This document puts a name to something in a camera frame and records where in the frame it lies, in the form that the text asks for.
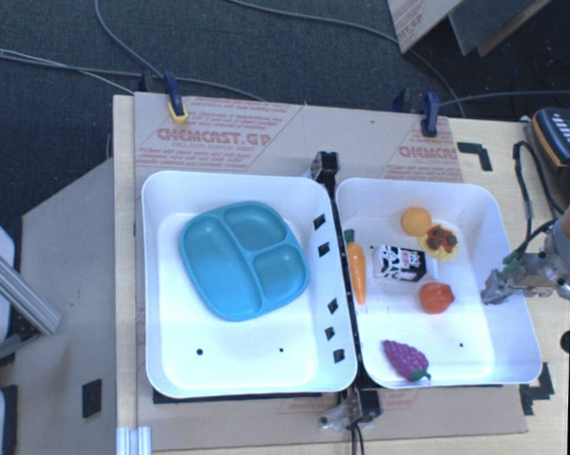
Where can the brown cardboard board red print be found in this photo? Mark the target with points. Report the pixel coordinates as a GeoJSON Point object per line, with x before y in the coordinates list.
{"type": "Point", "coordinates": [241, 421]}

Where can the blue divided plate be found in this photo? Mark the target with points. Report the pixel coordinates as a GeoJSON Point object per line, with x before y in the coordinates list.
{"type": "Point", "coordinates": [227, 271]}

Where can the purple grapes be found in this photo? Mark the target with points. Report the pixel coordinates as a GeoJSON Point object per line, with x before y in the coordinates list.
{"type": "Point", "coordinates": [404, 359]}

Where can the orange round toy fruit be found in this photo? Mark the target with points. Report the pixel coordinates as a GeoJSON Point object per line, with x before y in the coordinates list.
{"type": "Point", "coordinates": [415, 219]}

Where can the thin black rod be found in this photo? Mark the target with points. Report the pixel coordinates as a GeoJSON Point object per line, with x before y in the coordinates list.
{"type": "Point", "coordinates": [351, 294]}

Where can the red orange toy pepper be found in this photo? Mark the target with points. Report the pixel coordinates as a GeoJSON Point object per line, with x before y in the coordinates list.
{"type": "Point", "coordinates": [435, 298]}

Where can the white plastic tray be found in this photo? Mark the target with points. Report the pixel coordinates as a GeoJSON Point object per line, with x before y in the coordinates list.
{"type": "Point", "coordinates": [243, 360]}
{"type": "Point", "coordinates": [468, 340]}

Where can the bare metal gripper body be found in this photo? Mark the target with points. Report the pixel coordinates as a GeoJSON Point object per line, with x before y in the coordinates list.
{"type": "Point", "coordinates": [537, 277]}

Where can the black and white milk carton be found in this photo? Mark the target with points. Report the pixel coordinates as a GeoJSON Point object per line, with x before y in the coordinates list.
{"type": "Point", "coordinates": [398, 264]}

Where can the yellow pasta with meatballs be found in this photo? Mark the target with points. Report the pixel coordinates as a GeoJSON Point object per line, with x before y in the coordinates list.
{"type": "Point", "coordinates": [440, 246]}

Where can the orange carrot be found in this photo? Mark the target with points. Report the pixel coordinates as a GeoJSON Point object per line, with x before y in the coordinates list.
{"type": "Point", "coordinates": [357, 266]}

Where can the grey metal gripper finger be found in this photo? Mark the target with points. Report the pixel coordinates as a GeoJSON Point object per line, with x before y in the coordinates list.
{"type": "Point", "coordinates": [498, 276]}
{"type": "Point", "coordinates": [492, 294]}

